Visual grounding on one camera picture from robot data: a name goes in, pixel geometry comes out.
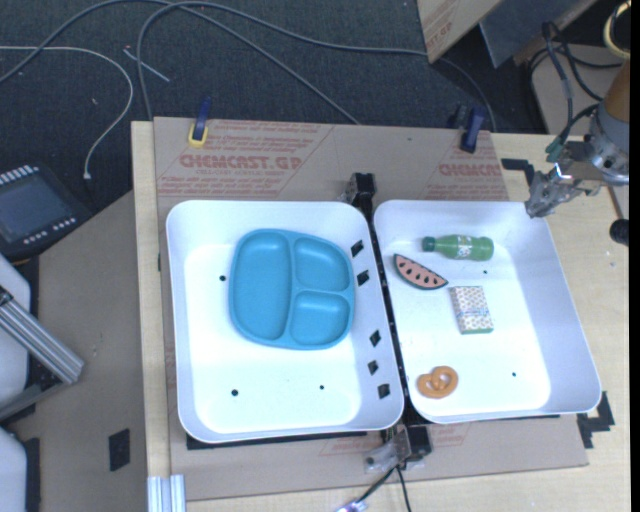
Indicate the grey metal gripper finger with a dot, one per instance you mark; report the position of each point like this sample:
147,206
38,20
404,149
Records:
557,196
536,197

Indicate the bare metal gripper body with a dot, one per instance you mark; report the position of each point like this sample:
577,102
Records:
595,167

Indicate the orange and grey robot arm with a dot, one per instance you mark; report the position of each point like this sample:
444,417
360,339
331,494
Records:
616,100

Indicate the green bottle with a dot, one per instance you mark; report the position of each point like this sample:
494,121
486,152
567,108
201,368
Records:
465,248

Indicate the patterned small carton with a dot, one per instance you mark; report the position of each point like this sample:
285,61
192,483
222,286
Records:
471,310

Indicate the watermelon slice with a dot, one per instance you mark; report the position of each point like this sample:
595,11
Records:
417,275

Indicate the white plastic tray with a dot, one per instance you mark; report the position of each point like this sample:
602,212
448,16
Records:
505,360
280,395

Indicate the orange pretzel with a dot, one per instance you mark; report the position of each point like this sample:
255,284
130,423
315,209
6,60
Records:
436,386

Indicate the brown cardboard board red print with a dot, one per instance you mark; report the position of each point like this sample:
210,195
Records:
320,150

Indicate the blue divided plate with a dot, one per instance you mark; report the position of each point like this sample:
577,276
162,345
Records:
280,290

